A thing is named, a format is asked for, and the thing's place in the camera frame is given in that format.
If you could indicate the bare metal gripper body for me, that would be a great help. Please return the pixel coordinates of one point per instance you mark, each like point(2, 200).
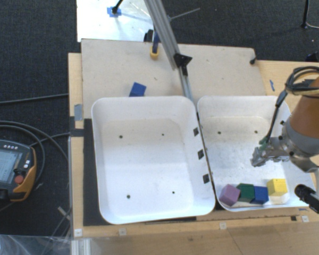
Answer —
point(277, 149)

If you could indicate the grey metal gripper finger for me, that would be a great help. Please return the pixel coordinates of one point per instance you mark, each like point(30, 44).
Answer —
point(264, 157)
point(256, 159)

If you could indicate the white plastic tray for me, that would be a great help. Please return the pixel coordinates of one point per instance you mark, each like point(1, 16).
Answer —
point(149, 163)
point(234, 153)

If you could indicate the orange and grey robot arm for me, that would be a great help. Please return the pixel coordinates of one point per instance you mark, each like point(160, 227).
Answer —
point(308, 110)

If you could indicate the black cylinder on white bracket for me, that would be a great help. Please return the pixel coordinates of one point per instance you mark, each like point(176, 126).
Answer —
point(308, 195)

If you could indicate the green cube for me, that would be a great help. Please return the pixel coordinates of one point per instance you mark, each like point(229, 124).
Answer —
point(246, 191)

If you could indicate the purple cube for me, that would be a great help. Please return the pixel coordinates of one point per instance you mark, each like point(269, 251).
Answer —
point(229, 194)

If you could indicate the white cube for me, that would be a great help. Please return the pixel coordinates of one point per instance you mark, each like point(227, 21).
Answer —
point(279, 199)

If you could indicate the pale wood board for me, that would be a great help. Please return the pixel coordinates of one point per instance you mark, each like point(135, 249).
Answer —
point(122, 68)

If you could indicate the blue cube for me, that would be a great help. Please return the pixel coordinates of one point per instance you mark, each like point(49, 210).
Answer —
point(137, 89)
point(260, 195)

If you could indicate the yellow cube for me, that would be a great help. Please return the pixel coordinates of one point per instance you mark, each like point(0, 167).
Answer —
point(277, 187)

